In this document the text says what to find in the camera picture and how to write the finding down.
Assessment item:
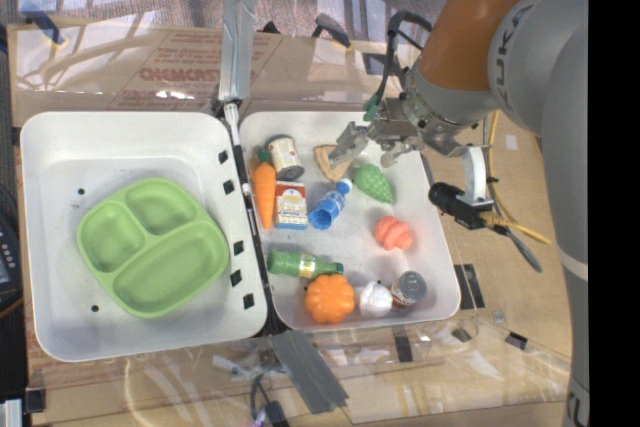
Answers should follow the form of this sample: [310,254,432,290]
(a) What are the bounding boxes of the tan bread slice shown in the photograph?
[313,144,354,183]

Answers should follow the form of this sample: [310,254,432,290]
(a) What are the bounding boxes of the green grapes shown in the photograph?
[352,163,396,206]

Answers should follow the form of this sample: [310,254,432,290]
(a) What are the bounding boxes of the white can yellow label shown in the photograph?
[266,135,306,182]

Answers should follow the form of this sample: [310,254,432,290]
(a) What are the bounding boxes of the orange carrot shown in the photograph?
[251,148,278,232]

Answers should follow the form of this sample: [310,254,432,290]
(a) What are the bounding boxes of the pink ridged toy food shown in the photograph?
[374,215,415,252]

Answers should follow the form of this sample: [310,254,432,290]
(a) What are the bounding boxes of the red and white carton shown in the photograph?
[273,180,310,231]

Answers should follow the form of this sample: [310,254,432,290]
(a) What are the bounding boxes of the red can grey lid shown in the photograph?
[389,270,429,312]

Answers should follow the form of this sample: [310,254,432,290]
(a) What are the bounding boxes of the white garlic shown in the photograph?
[356,280,395,320]

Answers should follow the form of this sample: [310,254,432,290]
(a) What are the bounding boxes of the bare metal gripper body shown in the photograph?
[367,95,467,158]

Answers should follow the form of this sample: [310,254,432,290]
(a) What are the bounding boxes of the black block with thin wires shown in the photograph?
[263,399,290,427]

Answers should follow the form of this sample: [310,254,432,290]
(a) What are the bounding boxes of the white plastic tray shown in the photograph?
[238,109,462,333]
[19,110,269,363]

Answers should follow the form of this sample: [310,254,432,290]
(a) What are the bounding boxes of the brown cardboard board red print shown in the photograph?
[7,22,572,419]

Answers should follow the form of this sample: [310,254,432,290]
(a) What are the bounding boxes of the black cylinder on white bracket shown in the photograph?
[428,144,496,231]

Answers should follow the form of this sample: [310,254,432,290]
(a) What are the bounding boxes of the blue plastic bottle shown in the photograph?
[308,178,354,232]

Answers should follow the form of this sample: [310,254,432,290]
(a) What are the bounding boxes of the green divided plate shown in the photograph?
[76,177,231,320]

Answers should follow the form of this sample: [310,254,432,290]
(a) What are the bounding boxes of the green bottle yellow label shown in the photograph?
[266,249,345,280]

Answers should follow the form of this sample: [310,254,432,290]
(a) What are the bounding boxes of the orange pumpkin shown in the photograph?
[304,273,357,325]

